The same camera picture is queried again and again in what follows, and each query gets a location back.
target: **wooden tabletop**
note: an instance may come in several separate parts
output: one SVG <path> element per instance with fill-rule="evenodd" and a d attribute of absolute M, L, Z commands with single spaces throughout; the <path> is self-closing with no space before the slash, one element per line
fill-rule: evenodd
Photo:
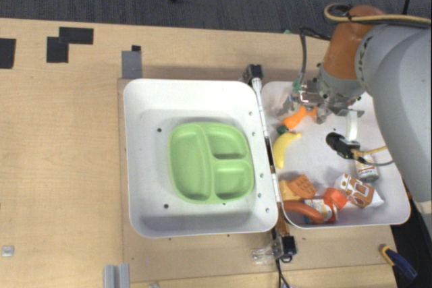
<path fill-rule="evenodd" d="M 69 63 L 47 63 L 47 37 L 58 37 L 61 26 L 93 28 L 94 42 L 70 44 Z M 0 246 L 15 248 L 12 257 L 0 257 L 0 286 L 11 288 L 102 287 L 104 265 L 127 261 L 117 99 L 122 51 L 141 46 L 147 78 L 237 80 L 258 63 L 264 82 L 293 80 L 302 56 L 297 36 L 255 32 L 0 19 L 0 38 L 16 39 L 13 68 L 0 69 Z M 307 41 L 313 76 L 327 42 Z M 296 288 L 396 287 L 378 252 L 383 243 L 394 247 L 389 227 L 314 231 L 307 243 L 304 232 L 292 227 L 299 255 L 283 266 Z M 247 254 L 248 235 L 236 237 Z M 186 257 L 195 246 L 187 241 L 179 245 Z M 157 277 L 161 288 L 277 286 L 274 267 L 253 272 L 246 264 L 242 272 L 221 266 L 212 277 L 163 274 L 181 272 L 178 262 L 131 287 L 147 288 Z"/>

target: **green plate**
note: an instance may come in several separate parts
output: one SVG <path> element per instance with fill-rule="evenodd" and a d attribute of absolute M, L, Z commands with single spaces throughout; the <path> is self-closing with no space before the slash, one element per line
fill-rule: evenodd
<path fill-rule="evenodd" d="M 224 203 L 248 195 L 254 169 L 248 141 L 224 123 L 185 123 L 169 137 L 169 175 L 178 195 L 192 203 Z"/>

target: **banana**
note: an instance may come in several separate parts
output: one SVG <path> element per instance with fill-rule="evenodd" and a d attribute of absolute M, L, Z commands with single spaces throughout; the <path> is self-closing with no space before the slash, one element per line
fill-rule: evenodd
<path fill-rule="evenodd" d="M 293 134 L 292 132 L 286 132 L 280 135 L 275 143 L 273 144 L 273 158 L 275 159 L 275 166 L 278 169 L 282 169 L 285 163 L 285 150 L 290 143 L 296 138 L 301 137 L 302 134 Z"/>

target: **blue handle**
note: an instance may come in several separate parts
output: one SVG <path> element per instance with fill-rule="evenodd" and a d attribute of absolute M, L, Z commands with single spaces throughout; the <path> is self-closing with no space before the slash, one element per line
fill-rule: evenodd
<path fill-rule="evenodd" d="M 417 271 L 412 267 L 412 265 L 407 261 L 404 257 L 402 257 L 400 254 L 387 249 L 385 251 L 385 254 L 388 255 L 388 257 L 393 261 L 393 263 L 400 269 L 402 274 L 409 279 L 410 281 L 413 281 L 417 277 Z"/>

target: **white tray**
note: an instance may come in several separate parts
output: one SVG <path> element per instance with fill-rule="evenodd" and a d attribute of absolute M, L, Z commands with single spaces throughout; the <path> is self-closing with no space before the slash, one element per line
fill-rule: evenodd
<path fill-rule="evenodd" d="M 281 120 L 276 117 L 281 109 L 292 83 L 270 82 L 263 88 L 263 106 L 271 141 L 278 137 L 277 127 Z M 362 149 L 370 150 L 385 145 L 379 131 L 372 98 L 364 93 L 353 109 L 363 110 L 365 114 L 358 119 L 358 141 Z M 329 132 L 345 136 L 344 117 L 330 115 L 321 125 L 306 116 L 294 129 L 302 136 L 295 139 L 286 150 L 285 167 L 277 170 L 279 179 L 291 179 L 299 174 L 306 174 L 317 189 L 317 195 L 323 195 L 327 187 L 333 187 L 335 180 L 347 173 L 355 176 L 354 161 L 338 156 L 325 142 Z M 387 162 L 392 158 L 387 151 L 374 154 L 375 162 Z M 324 225 L 307 225 L 303 216 L 287 212 L 289 220 L 300 228 L 347 227 L 360 225 L 397 225 L 404 223 L 410 216 L 410 204 L 406 197 L 404 184 L 395 165 L 378 167 L 381 177 L 371 185 L 379 192 L 385 203 L 377 208 L 360 209 L 350 203 L 339 212 L 339 221 Z"/>
<path fill-rule="evenodd" d="M 130 221 L 139 234 L 252 233 L 275 225 L 275 194 L 252 88 L 241 82 L 134 80 L 124 90 L 124 110 Z M 228 123 L 245 134 L 255 179 L 245 198 L 194 204 L 175 193 L 168 171 L 169 134 L 177 125 L 193 121 Z"/>

